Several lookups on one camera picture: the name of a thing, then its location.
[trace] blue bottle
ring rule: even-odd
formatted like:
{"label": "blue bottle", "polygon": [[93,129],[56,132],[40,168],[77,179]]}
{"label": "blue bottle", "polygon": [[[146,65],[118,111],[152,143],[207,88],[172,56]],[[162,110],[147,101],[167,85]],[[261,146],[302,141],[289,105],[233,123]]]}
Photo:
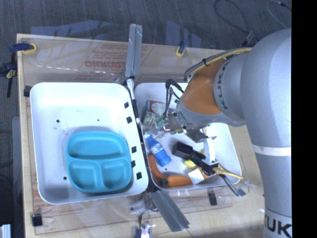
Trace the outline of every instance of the blue bottle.
{"label": "blue bottle", "polygon": [[151,135],[148,136],[146,140],[149,144],[151,153],[154,155],[161,167],[165,166],[171,161],[171,158],[167,155],[162,145],[154,140]]}

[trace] white robotic arm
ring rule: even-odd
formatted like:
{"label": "white robotic arm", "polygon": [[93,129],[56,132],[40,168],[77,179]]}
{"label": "white robotic arm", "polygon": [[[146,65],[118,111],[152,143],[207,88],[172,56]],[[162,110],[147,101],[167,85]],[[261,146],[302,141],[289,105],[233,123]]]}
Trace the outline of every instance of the white robotic arm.
{"label": "white robotic arm", "polygon": [[264,185],[264,237],[292,237],[291,29],[203,67],[185,73],[173,119],[196,142],[212,122],[246,125]]}

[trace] blue plate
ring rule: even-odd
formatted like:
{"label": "blue plate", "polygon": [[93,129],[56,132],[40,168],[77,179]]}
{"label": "blue plate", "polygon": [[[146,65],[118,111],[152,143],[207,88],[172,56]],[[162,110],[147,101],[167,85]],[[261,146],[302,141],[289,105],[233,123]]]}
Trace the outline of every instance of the blue plate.
{"label": "blue plate", "polygon": [[126,140],[112,131],[84,131],[66,145],[70,182],[83,192],[114,192],[131,181],[132,166]]}

